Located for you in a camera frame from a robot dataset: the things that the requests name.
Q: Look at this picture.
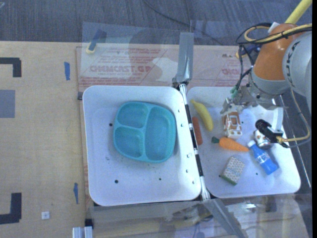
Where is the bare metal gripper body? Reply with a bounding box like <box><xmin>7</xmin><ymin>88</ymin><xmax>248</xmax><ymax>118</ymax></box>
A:
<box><xmin>231</xmin><ymin>84</ymin><xmax>260</xmax><ymax>109</ymax></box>

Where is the white and orange carton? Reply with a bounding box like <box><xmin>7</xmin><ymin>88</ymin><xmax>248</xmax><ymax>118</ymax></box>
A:
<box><xmin>221</xmin><ymin>111</ymin><xmax>243</xmax><ymax>140</ymax></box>

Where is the yellow banana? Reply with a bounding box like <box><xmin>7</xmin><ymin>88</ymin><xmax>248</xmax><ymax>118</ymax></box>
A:
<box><xmin>190</xmin><ymin>99</ymin><xmax>214</xmax><ymax>132</ymax></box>

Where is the orange sausage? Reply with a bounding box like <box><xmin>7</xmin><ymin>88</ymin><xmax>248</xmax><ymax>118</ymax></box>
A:
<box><xmin>192</xmin><ymin>116</ymin><xmax>204</xmax><ymax>146</ymax></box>

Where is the orange carrot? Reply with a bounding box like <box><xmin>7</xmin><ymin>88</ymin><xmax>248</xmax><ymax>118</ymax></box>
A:
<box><xmin>211</xmin><ymin>136</ymin><xmax>250</xmax><ymax>153</ymax></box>

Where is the blue plastic bottle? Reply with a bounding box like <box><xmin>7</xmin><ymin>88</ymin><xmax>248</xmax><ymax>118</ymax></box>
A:
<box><xmin>247</xmin><ymin>139</ymin><xmax>280</xmax><ymax>176</ymax></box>

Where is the green and white carton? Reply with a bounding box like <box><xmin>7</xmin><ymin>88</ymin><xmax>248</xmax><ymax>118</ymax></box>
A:
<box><xmin>219</xmin><ymin>156</ymin><xmax>246</xmax><ymax>186</ymax></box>

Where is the white plastic tray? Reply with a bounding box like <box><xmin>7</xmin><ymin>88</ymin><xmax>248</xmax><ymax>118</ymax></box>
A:
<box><xmin>82</xmin><ymin>85</ymin><xmax>202</xmax><ymax>207</ymax></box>
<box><xmin>186</xmin><ymin>86</ymin><xmax>302</xmax><ymax>199</ymax></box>

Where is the blue divided plate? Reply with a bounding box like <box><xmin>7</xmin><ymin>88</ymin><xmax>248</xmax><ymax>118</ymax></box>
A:
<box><xmin>112</xmin><ymin>101</ymin><xmax>177</xmax><ymax>164</ymax></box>

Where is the brown cardboard board, red print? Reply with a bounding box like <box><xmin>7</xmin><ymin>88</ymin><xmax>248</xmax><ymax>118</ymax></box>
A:
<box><xmin>75</xmin><ymin>45</ymin><xmax>251</xmax><ymax>209</ymax></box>

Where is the black cylinder on white bracket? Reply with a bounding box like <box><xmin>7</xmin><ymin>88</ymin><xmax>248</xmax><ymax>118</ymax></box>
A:
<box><xmin>255</xmin><ymin>106</ymin><xmax>284</xmax><ymax>144</ymax></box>

